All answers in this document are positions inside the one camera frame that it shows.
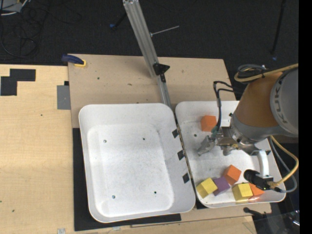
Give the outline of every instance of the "empty white tray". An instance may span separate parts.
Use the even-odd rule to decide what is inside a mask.
[[[229,114],[234,113],[238,103],[239,101],[222,102],[221,126],[226,127],[230,125]],[[219,146],[215,146],[210,152],[198,156],[196,151],[201,146],[203,139],[207,135],[211,136],[210,132],[203,132],[201,130],[200,120],[205,115],[212,115],[218,119],[218,107],[216,101],[184,101],[176,106],[175,114],[180,126],[186,156],[196,186],[209,177],[212,179],[221,177],[223,171],[229,165],[234,165],[242,171],[237,183],[247,182],[243,176],[245,170],[260,170],[257,156],[250,156],[242,150],[233,150],[230,155],[224,156],[221,148]],[[270,145],[266,139],[257,143],[256,147],[259,149],[270,150]],[[268,155],[268,161],[270,175],[274,177],[274,181],[279,181],[281,179],[281,174],[272,152]],[[282,183],[279,187],[282,190],[285,190],[284,183]],[[202,198],[198,192],[196,192],[196,194],[198,200],[204,206],[209,208],[226,207],[236,204],[280,202],[286,196],[285,193],[268,190],[256,200],[238,203],[234,198],[231,188],[217,196],[209,194],[205,198]]]
[[[172,110],[87,105],[79,113],[89,210],[99,222],[187,212],[195,193]]]

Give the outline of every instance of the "black bracket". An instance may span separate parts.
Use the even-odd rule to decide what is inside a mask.
[[[166,82],[165,72],[170,68],[170,66],[160,63],[155,63],[153,65],[155,74],[160,76],[162,82]]]

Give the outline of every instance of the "block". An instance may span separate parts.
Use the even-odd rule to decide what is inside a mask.
[[[253,192],[253,196],[251,196],[249,200],[255,200],[259,198],[262,194],[264,194],[264,190],[261,190],[260,188],[256,187],[254,184],[249,183],[249,186]]]
[[[205,115],[201,121],[201,130],[205,132],[211,132],[211,130],[216,126],[216,117],[211,115]]]
[[[216,184],[213,182],[213,180],[210,177],[196,186],[196,190],[198,191],[198,193],[200,194],[202,198],[208,196],[209,194],[213,193],[217,189],[218,188]]]
[[[213,182],[215,183],[215,185],[218,188],[217,190],[214,191],[215,196],[225,192],[227,189],[230,188],[230,185],[224,176],[213,179]]]
[[[236,184],[232,187],[232,191],[236,201],[245,201],[253,196],[249,183]]]
[[[236,182],[238,182],[241,173],[241,170],[233,165],[230,165],[227,169],[224,170],[223,176],[226,178],[227,182],[230,185],[234,185]]]

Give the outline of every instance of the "yellow block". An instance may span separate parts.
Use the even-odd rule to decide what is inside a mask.
[[[249,183],[234,185],[232,191],[236,201],[244,201],[253,196]]]
[[[202,198],[206,197],[210,193],[213,193],[215,190],[217,190],[218,187],[213,182],[211,178],[208,178],[201,182],[199,185],[196,186],[196,190],[201,195]]]

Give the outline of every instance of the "purple cube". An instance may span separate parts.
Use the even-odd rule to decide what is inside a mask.
[[[213,179],[213,182],[216,184],[218,188],[217,190],[214,191],[215,196],[219,195],[220,193],[226,191],[231,187],[224,176]]]

